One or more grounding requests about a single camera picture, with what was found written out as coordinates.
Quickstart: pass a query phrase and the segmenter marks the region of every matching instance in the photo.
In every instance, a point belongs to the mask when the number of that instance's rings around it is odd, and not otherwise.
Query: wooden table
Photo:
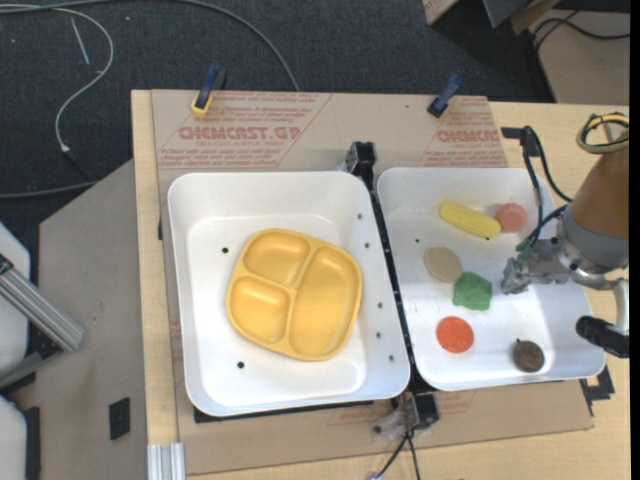
[[[490,104],[498,127],[531,125],[541,137],[554,179],[566,193],[578,189],[596,158],[582,154],[574,137],[591,113],[614,110],[628,115],[628,107],[558,104]],[[145,362],[147,433],[149,445],[179,441],[174,377],[161,242],[158,240],[158,183],[151,93],[132,93],[133,142],[140,253],[140,294]],[[522,167],[518,141],[503,139],[511,167]],[[542,173],[539,163],[536,169]],[[611,293],[589,291],[596,316],[615,321]],[[629,361],[608,356],[616,393],[594,405],[595,428],[585,432],[542,435],[418,450],[423,478],[453,479],[611,479],[631,477]],[[365,479],[380,469],[387,455],[293,464],[247,471],[200,475],[206,479]],[[414,478],[411,456],[403,452],[387,478]]]

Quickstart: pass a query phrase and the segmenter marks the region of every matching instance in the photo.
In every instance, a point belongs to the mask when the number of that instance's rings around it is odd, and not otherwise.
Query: black clamp
[[[374,191],[373,166],[377,158],[373,142],[353,142],[345,159],[347,172],[362,178],[369,192]]]
[[[576,332],[578,336],[602,347],[609,354],[629,359],[629,335],[621,334],[606,320],[585,315],[577,321]]]
[[[213,96],[211,91],[218,91],[223,88],[227,78],[227,71],[225,68],[212,64],[204,76],[200,92],[191,102],[191,112],[197,116],[203,116],[209,110]]]
[[[427,111],[436,117],[440,117],[449,106],[448,101],[451,97],[458,92],[458,89],[462,86],[463,79],[460,75],[453,75],[447,81],[446,85],[442,89],[440,96],[438,96],[431,105],[427,108]]]

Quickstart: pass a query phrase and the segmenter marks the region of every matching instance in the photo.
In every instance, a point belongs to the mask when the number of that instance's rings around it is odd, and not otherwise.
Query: dark carpet
[[[421,0],[198,1],[235,13],[268,37],[303,91],[437,94],[459,73],[461,93],[551,101],[529,39],[516,37],[508,22],[493,29],[481,0],[459,1],[433,27]],[[592,4],[571,2],[574,8]],[[103,69],[107,41],[91,23],[63,12],[0,15],[0,221],[19,237],[79,192],[1,194],[99,180],[131,158],[131,90],[197,89],[213,61],[227,69],[227,89],[294,90],[268,46],[225,14],[157,0],[74,9],[98,20],[115,44],[111,70],[62,116],[62,139],[75,164],[56,140],[56,113]]]

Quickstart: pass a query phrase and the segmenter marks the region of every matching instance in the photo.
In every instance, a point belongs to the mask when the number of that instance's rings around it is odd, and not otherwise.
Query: white cable
[[[0,4],[0,8],[1,7],[16,8],[16,9],[36,9],[39,6],[37,6],[37,5],[28,5],[28,4]],[[66,108],[71,104],[71,102],[73,100],[75,100],[82,93],[84,93],[85,91],[87,91],[88,89],[93,87],[104,75],[107,74],[107,71],[109,71],[109,68],[111,68],[111,64],[113,63],[113,57],[114,57],[115,48],[113,46],[113,40],[111,39],[111,36],[109,35],[109,32],[107,32],[107,30],[100,23],[98,23],[98,21],[93,19],[91,16],[88,16],[87,14],[84,14],[84,13],[81,13],[81,12],[78,12],[78,11],[74,11],[72,9],[65,9],[65,8],[62,8],[62,7],[56,8],[56,9],[53,9],[53,10],[58,11],[58,12],[66,12],[68,14],[73,14],[75,16],[79,16],[80,18],[84,18],[85,20],[90,21],[96,27],[98,27],[100,32],[102,32],[104,34],[104,36],[107,38],[107,41],[109,42],[109,60],[107,61],[107,64],[105,65],[104,69],[102,69],[102,71],[100,71],[100,73],[98,73],[98,76],[96,76],[91,82],[89,82],[84,87],[82,87],[81,89],[79,89],[78,91],[73,93],[62,104],[62,106],[60,107],[60,110],[58,110],[58,113],[56,114],[56,122],[55,122],[56,139],[57,139],[58,143],[60,144],[60,149],[62,149],[62,152],[63,153],[68,153],[69,151],[71,151],[71,148],[69,148],[69,146],[67,146],[64,143],[64,141],[62,140],[61,134],[60,134],[60,119],[62,118],[62,114],[64,113]]]

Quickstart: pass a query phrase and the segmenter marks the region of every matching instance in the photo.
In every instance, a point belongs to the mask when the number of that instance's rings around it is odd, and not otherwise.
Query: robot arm
[[[588,133],[602,123],[616,122],[625,131],[613,142],[587,144]],[[578,133],[578,144],[601,155],[575,198],[557,211],[556,236],[536,240],[517,258],[510,258],[501,283],[505,294],[520,293],[531,283],[573,281],[596,290],[612,290],[615,324],[582,317],[576,331],[591,343],[619,357],[629,357],[629,282],[605,277],[629,264],[629,120],[619,114],[593,116]]]

